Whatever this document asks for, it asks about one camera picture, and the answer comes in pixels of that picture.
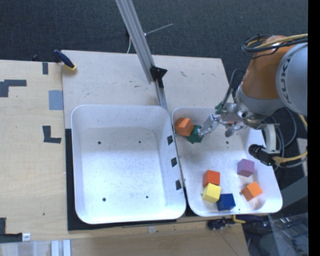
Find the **red block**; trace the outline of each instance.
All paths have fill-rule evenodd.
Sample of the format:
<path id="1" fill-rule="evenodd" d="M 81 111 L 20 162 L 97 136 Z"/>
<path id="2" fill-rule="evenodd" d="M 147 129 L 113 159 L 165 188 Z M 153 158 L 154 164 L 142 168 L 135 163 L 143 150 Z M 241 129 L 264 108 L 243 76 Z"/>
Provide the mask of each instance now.
<path id="1" fill-rule="evenodd" d="M 220 172 L 215 170 L 207 170 L 203 174 L 202 185 L 205 187 L 208 183 L 219 186 L 220 185 Z"/>

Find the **dark background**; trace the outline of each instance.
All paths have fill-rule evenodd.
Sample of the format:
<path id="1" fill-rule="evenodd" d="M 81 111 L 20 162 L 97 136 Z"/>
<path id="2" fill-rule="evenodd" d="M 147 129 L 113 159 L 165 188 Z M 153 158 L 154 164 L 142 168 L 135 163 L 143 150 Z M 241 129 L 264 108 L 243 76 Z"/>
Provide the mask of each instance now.
<path id="1" fill-rule="evenodd" d="M 293 36 L 308 33 L 306 0 L 133 0 L 153 55 L 219 58 L 230 80 L 250 59 L 243 40 L 257 34 Z M 0 0 L 0 59 L 56 62 L 54 49 L 126 53 L 129 38 L 114 0 Z M 130 53 L 135 53 L 133 46 Z M 297 138 L 307 133 L 297 114 Z M 285 109 L 273 117 L 284 141 L 294 134 Z M 285 156 L 298 155 L 296 140 Z M 300 166 L 275 170 L 280 189 L 304 176 Z M 286 214 L 308 212 L 308 200 Z"/>

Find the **orange block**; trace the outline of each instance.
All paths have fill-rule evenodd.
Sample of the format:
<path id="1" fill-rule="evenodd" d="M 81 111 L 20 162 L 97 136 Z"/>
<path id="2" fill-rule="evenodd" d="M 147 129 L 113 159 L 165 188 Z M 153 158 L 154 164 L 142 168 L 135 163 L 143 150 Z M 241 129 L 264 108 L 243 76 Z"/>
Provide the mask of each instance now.
<path id="1" fill-rule="evenodd" d="M 207 170 L 203 174 L 202 185 L 205 187 L 208 183 L 219 186 L 220 185 L 220 172 L 215 170 Z"/>
<path id="2" fill-rule="evenodd" d="M 190 118 L 180 117 L 174 124 L 176 132 L 181 136 L 190 136 L 195 126 Z"/>
<path id="3" fill-rule="evenodd" d="M 262 192 L 262 189 L 256 181 L 241 189 L 241 193 L 247 201 L 250 201 L 252 198 L 262 194 Z"/>

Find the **blue and yellow object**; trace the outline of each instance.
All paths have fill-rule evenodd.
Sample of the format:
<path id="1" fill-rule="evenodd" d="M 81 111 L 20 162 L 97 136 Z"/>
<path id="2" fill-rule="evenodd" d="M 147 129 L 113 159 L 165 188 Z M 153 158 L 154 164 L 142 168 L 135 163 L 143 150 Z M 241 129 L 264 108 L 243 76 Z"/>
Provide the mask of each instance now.
<path id="1" fill-rule="evenodd" d="M 66 56 L 64 55 L 61 51 L 55 49 L 53 51 L 53 55 L 58 58 L 60 61 L 62 61 L 65 65 L 65 67 L 67 67 L 68 69 L 74 71 L 77 68 L 77 65 L 72 63 L 72 61 Z"/>

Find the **green block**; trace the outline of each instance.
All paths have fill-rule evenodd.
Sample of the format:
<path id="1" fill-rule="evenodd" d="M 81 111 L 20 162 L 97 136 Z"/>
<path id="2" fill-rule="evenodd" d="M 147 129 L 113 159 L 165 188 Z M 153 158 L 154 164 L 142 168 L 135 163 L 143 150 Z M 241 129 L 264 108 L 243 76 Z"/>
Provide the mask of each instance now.
<path id="1" fill-rule="evenodd" d="M 195 125 L 190 136 L 186 137 L 188 139 L 188 141 L 190 141 L 192 144 L 195 142 L 200 143 L 202 141 L 202 138 L 204 136 L 198 137 L 198 129 L 200 129 L 200 128 L 201 128 L 200 125 Z"/>

